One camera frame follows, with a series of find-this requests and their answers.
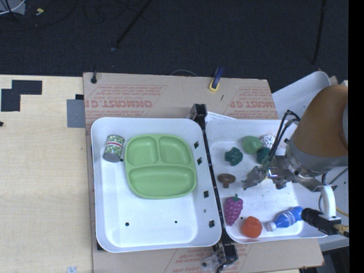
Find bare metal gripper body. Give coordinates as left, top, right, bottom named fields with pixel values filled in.
left=267, top=155, right=304, bottom=183

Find white plastic tray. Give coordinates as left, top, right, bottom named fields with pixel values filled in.
left=204, top=118, right=328, bottom=245
left=90, top=117, right=223, bottom=254

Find dark green broccoli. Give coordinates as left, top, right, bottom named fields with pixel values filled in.
left=256, top=146, right=272, bottom=165
left=224, top=146, right=244, bottom=167

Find brown mushroom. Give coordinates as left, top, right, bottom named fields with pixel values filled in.
left=217, top=173, right=237, bottom=189

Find white dotted egg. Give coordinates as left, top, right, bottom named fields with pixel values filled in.
left=259, top=134, right=276, bottom=150

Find light green pepper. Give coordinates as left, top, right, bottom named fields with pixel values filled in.
left=241, top=135, right=263, bottom=155

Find blue plastic bottle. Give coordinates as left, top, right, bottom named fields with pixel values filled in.
left=266, top=206, right=304, bottom=232

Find purple grapes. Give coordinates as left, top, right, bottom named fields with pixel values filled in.
left=223, top=194, right=245, bottom=227

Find orange pepper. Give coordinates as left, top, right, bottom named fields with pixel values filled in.
left=241, top=216, right=263, bottom=239

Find green divided plate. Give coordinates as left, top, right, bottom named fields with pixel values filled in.
left=124, top=134, right=198, bottom=200

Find brown cardboard board red print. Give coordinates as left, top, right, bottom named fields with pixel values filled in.
left=82, top=72, right=325, bottom=273

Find green and white can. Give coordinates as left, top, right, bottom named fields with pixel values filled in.
left=102, top=134, right=126, bottom=164

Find black cylinder on white bracket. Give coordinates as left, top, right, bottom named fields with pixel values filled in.
left=300, top=184, right=342, bottom=236

